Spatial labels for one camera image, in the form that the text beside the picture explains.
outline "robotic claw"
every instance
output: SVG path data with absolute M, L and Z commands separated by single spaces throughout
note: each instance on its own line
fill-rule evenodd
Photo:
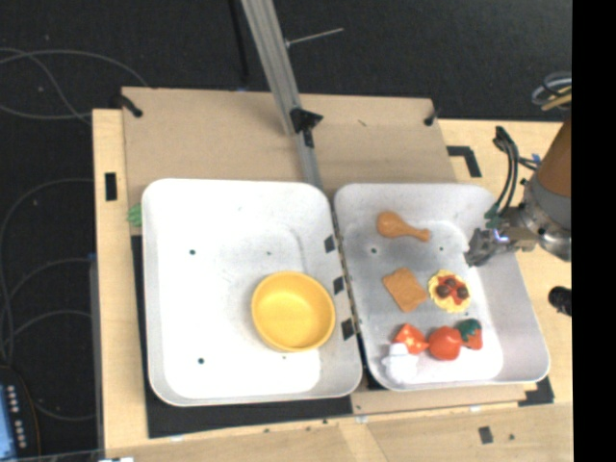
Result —
M 495 145 L 508 155 L 509 176 L 499 200 L 486 213 L 485 229 L 477 228 L 471 237 L 464 255 L 467 263 L 481 266 L 497 254 L 531 251 L 537 244 L 571 262 L 571 115 L 543 161 L 534 167 L 517 207 L 509 207 L 509 202 L 517 183 L 518 164 L 528 160 L 520 158 L 515 142 L 501 127 L 497 127 Z

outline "wooden table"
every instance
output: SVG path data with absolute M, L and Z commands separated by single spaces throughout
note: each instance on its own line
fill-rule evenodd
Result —
M 326 104 L 319 102 L 322 99 L 306 96 L 306 101 L 313 104 Z M 363 108 L 371 104 L 365 102 L 366 98 L 348 100 L 358 101 Z M 383 100 L 374 99 L 379 105 L 384 104 Z M 471 389 L 466 391 L 468 398 L 462 402 L 459 392 L 429 393 L 398 409 L 388 406 L 388 400 L 369 396 L 361 398 L 362 401 L 368 404 L 384 402 L 380 412 L 372 407 L 367 409 L 370 415 L 354 412 L 352 416 L 335 419 L 148 438 L 131 229 L 126 219 L 129 190 L 125 114 L 117 110 L 97 110 L 93 115 L 103 426 L 107 456 L 135 456 L 148 461 L 212 461 L 232 457 L 268 461 L 397 461 L 445 457 L 456 460 L 573 459 L 572 323 L 571 318 L 558 314 L 547 298 L 554 286 L 571 287 L 571 264 L 559 261 L 540 248 L 518 254 L 518 260 L 551 354 L 549 381 L 553 402 L 520 407 L 519 393 L 532 396 L 536 389 L 534 384 L 505 386 L 505 390 L 489 393 L 481 392 L 481 388 Z M 477 183 L 495 195 L 499 194 L 506 175 L 504 155 L 492 144 L 496 125 L 509 132 L 526 156 L 545 154 L 560 127 L 552 122 L 484 120 L 438 120 L 436 124 L 446 146 L 472 149 L 482 176 L 472 177 L 464 158 L 457 156 L 449 158 L 451 165 L 444 172 L 454 173 L 460 182 Z M 370 166 L 371 172 L 377 176 L 389 169 L 387 165 L 387 159 L 375 159 Z M 328 165 L 327 169 L 336 173 L 333 165 Z M 341 180 L 346 179 L 345 169 L 340 167 L 337 173 Z M 115 175 L 117 186 L 113 203 L 109 203 L 106 193 L 105 176 L 109 173 Z M 530 174 L 522 168 L 521 176 L 529 177 Z

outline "yellow bowl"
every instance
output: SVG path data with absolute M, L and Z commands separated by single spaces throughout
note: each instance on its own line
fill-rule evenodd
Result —
M 336 310 L 322 284 L 296 271 L 263 279 L 252 295 L 252 319 L 270 347 L 300 352 L 320 347 L 331 336 Z

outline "white tray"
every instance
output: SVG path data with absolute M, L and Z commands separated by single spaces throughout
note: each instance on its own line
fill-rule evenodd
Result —
M 333 398 L 361 380 L 331 208 L 304 183 L 164 179 L 142 197 L 149 380 L 165 402 Z M 250 316 L 257 284 L 299 270 L 330 292 L 338 325 L 308 352 L 280 353 Z
M 357 184 L 336 193 L 334 208 L 367 363 L 384 387 L 406 391 L 520 383 L 547 374 L 548 350 L 515 255 L 499 255 L 480 268 L 469 268 L 464 259 L 474 229 L 483 227 L 483 214 L 494 202 L 481 187 L 457 183 Z M 429 229 L 430 241 L 384 238 L 376 231 L 383 211 L 397 212 L 408 223 Z M 453 271 L 469 284 L 470 307 L 450 314 L 428 298 L 416 310 L 401 312 L 381 282 L 399 267 L 411 269 L 426 289 L 434 272 Z M 413 382 L 400 386 L 387 377 L 381 360 L 402 325 L 411 323 L 427 337 L 439 326 L 466 318 L 481 322 L 483 349 L 463 347 L 454 361 L 434 359 L 425 351 Z

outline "toy food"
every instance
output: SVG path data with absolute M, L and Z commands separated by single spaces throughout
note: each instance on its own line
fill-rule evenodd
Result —
M 421 330 L 415 328 L 409 323 L 405 323 L 394 338 L 395 343 L 402 343 L 411 354 L 419 354 L 428 347 L 428 342 L 425 340 Z
M 462 348 L 462 334 L 457 328 L 442 326 L 430 334 L 428 350 L 437 359 L 451 361 L 457 358 Z
M 406 267 L 395 270 L 382 279 L 383 285 L 404 313 L 415 310 L 427 300 L 427 292 Z
M 471 292 L 466 282 L 450 270 L 441 269 L 427 283 L 430 297 L 436 305 L 450 313 L 460 313 L 471 304 Z
M 400 236 L 412 236 L 422 242 L 430 239 L 428 229 L 418 229 L 408 224 L 395 212 L 382 212 L 376 218 L 376 230 L 386 238 L 397 238 Z
M 476 319 L 467 319 L 458 323 L 455 328 L 460 331 L 462 336 L 462 346 L 478 350 L 483 347 L 483 337 L 481 335 L 481 323 Z
M 419 357 L 410 354 L 404 344 L 391 344 L 389 356 L 385 356 L 381 362 L 385 366 L 387 377 L 398 385 L 411 383 L 417 376 Z

